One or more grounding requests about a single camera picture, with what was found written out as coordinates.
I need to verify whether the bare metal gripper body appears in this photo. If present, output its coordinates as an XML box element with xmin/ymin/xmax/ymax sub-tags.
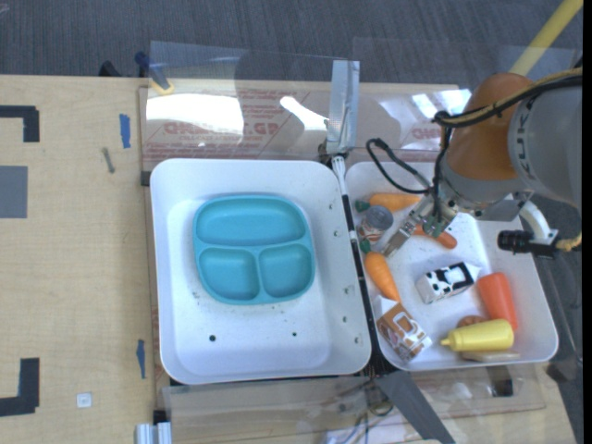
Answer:
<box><xmin>408</xmin><ymin>194</ymin><xmax>460</xmax><ymax>231</ymax></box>

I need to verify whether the small grey-lidded can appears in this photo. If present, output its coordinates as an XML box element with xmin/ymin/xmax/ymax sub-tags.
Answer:
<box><xmin>357</xmin><ymin>204</ymin><xmax>395</xmax><ymax>244</ymax></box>

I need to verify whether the white plastic tray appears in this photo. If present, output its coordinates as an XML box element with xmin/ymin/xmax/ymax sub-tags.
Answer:
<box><xmin>148</xmin><ymin>157</ymin><xmax>373</xmax><ymax>386</ymax></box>
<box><xmin>344</xmin><ymin>160</ymin><xmax>560</xmax><ymax>373</ymax></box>

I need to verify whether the black and white cow-print carton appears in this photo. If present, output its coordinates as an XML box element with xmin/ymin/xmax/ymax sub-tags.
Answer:
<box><xmin>414</xmin><ymin>261</ymin><xmax>482</xmax><ymax>305</ymax></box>

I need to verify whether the brown and white carton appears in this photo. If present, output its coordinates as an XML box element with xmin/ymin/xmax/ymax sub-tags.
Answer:
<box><xmin>375</xmin><ymin>294</ymin><xmax>434</xmax><ymax>364</ymax></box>

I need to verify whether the large orange cone-shaped carrot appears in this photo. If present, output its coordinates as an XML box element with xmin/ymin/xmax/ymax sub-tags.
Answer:
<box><xmin>476</xmin><ymin>272</ymin><xmax>519</xmax><ymax>332</ymax></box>

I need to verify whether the yellow squeeze bottle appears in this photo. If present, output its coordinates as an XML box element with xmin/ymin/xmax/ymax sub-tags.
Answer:
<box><xmin>439</xmin><ymin>318</ymin><xmax>516</xmax><ymax>353</ymax></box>

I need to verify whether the blue divided plate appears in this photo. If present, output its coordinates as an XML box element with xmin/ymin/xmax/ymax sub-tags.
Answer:
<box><xmin>191</xmin><ymin>194</ymin><xmax>317</xmax><ymax>306</ymax></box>

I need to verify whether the brown cardboard board, red print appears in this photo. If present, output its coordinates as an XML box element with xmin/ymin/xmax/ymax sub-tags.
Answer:
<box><xmin>138</xmin><ymin>79</ymin><xmax>548</xmax><ymax>418</ymax></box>

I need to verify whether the black cylinder on white bracket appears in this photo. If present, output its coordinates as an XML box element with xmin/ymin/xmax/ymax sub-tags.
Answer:
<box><xmin>497</xmin><ymin>199</ymin><xmax>563</xmax><ymax>259</ymax></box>

